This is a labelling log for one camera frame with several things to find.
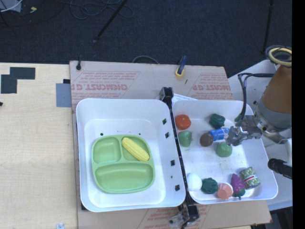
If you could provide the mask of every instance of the blue can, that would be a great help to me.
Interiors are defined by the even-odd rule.
[[[211,130],[209,131],[209,133],[213,136],[213,141],[223,140],[228,137],[229,130],[230,130],[229,128],[223,127],[223,128]]]

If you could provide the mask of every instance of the black metal bar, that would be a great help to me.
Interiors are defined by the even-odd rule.
[[[121,11],[122,7],[125,5],[125,3],[128,0],[124,0],[118,9],[114,12],[114,14],[111,16],[111,18],[108,20],[108,22],[104,25],[104,27],[101,29],[100,33],[93,39],[93,43],[96,43],[99,39],[100,36],[103,34],[103,32],[107,29],[107,27],[110,25],[110,23],[113,21],[113,19],[118,15],[118,13]]]
[[[268,40],[268,36],[269,36],[270,21],[271,21],[271,14],[272,14],[273,7],[274,7],[274,0],[270,0],[268,19],[267,19],[267,27],[266,27],[266,32],[265,32],[265,39],[264,39],[262,53],[264,53],[265,49],[266,49],[266,44],[267,44],[267,40]]]

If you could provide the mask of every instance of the dark floor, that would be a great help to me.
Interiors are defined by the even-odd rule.
[[[146,55],[177,64],[187,55],[187,64],[224,66],[230,77],[264,60],[267,46],[292,46],[292,0],[127,0],[93,43],[122,2],[23,0],[20,11],[0,13],[0,62],[68,64],[79,55],[132,62]]]

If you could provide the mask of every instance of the white cable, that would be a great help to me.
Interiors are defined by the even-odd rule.
[[[6,12],[6,11],[9,11],[9,10],[12,10],[13,8],[17,7],[23,0],[20,0],[19,2],[17,2],[13,7],[11,8],[8,8],[8,9],[4,9],[4,10],[0,10],[1,12]]]

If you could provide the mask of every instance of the corn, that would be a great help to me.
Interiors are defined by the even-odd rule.
[[[149,160],[149,154],[130,138],[124,137],[122,139],[122,146],[126,148],[126,150],[131,153],[131,155],[134,156],[136,159],[140,161]]]

